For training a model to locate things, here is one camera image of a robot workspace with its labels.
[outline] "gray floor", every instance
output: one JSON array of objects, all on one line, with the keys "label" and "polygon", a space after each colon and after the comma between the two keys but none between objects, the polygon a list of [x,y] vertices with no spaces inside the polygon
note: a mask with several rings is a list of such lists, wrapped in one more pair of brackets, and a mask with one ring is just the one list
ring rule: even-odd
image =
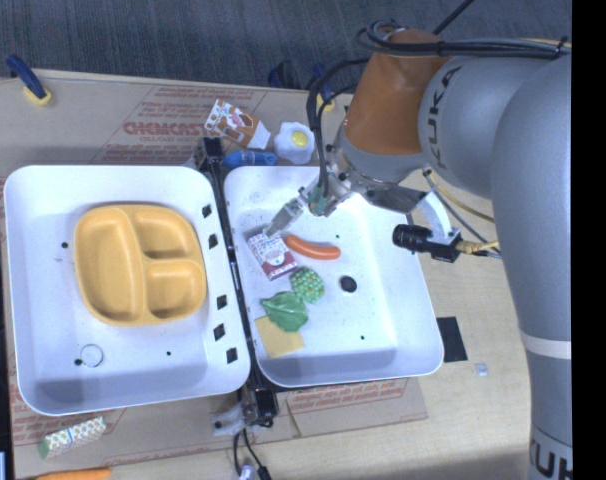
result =
[{"label": "gray floor", "polygon": [[[265,86],[289,60],[303,86],[314,63],[367,54],[354,37],[368,23],[433,30],[462,1],[0,0],[0,76],[15,53],[39,68]],[[571,20],[572,0],[477,0],[441,36],[571,40]],[[0,329],[1,379],[4,357]]]}]

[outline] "black circle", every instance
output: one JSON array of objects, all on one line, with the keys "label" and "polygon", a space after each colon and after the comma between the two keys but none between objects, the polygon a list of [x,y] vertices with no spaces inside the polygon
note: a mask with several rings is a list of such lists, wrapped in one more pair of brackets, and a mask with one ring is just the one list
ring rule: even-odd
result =
[{"label": "black circle", "polygon": [[356,281],[350,276],[343,276],[339,279],[341,283],[341,288],[343,291],[348,293],[354,293],[356,291]]}]

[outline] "blue tube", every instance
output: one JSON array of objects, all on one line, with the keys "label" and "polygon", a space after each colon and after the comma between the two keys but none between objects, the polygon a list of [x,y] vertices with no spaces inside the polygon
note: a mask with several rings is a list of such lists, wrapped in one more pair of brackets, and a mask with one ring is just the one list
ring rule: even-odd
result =
[{"label": "blue tube", "polygon": [[276,165],[278,157],[274,153],[255,153],[254,151],[235,151],[223,159],[223,165],[235,169],[242,165]]}]

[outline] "table surface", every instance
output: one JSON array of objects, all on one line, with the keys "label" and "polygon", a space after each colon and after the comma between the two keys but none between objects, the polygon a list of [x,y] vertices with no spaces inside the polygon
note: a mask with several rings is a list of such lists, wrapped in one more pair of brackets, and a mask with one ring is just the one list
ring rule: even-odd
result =
[{"label": "table surface", "polygon": [[[90,75],[62,75],[46,71],[39,72],[39,76],[46,81],[58,76],[73,78],[79,83],[94,80]],[[115,77],[107,79],[120,84],[141,82]],[[210,84],[191,83],[186,86],[204,90],[212,88]],[[217,87],[221,91],[226,89],[226,86]],[[268,129],[278,129],[277,124],[283,115],[306,122],[305,93],[261,90],[267,95],[261,100],[261,119]],[[13,115],[8,106],[11,103],[25,105],[21,98],[18,93],[10,95],[5,101],[8,105],[0,105],[0,123],[3,123],[4,130],[3,140],[0,140],[0,187],[4,179],[22,165],[90,163],[87,152],[83,153],[84,148],[87,149],[88,145],[104,147],[110,140],[116,140],[115,135],[106,142],[104,135],[90,133],[95,124],[92,116],[79,115],[73,128],[74,140],[80,141],[78,144],[47,137],[47,130],[39,132],[38,126],[32,126],[28,141],[22,127],[27,126],[29,115],[24,116],[23,124],[8,124]],[[324,123],[327,137],[333,137],[341,119],[341,115],[328,117]],[[60,126],[65,128],[72,124],[62,123]],[[411,175],[404,184],[421,190],[427,188],[420,173]],[[452,187],[448,190],[477,210],[492,213],[489,201]],[[488,239],[496,236],[491,223],[472,216],[468,221]],[[421,223],[420,216],[417,216],[417,222]],[[453,225],[458,226],[458,223],[453,220]],[[6,264],[5,247],[3,259]],[[454,264],[437,262],[426,255],[422,255],[420,261],[435,314],[437,317],[456,317],[468,360],[444,363],[434,374],[420,378],[429,415],[425,420],[256,445],[253,447],[255,453],[275,480],[516,480],[525,477],[530,431],[529,377],[503,265],[499,260],[468,256],[462,256]],[[8,284],[7,269],[4,278]],[[5,315],[7,328],[11,329],[9,300],[6,296]],[[11,340],[8,343],[10,347],[13,347]],[[10,370],[15,369],[14,364],[9,367]],[[483,367],[486,375],[479,373]],[[239,453],[241,460],[250,459],[244,447]],[[232,451],[226,449],[114,466],[111,478],[227,480],[236,476]]]}]

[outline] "white cylinder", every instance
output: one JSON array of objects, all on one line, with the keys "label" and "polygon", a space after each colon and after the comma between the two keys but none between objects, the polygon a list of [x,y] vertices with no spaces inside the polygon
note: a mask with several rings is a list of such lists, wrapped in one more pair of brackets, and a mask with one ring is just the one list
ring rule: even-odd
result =
[{"label": "white cylinder", "polygon": [[274,138],[274,151],[294,164],[306,164],[314,153],[314,134],[301,123],[283,123]]}]

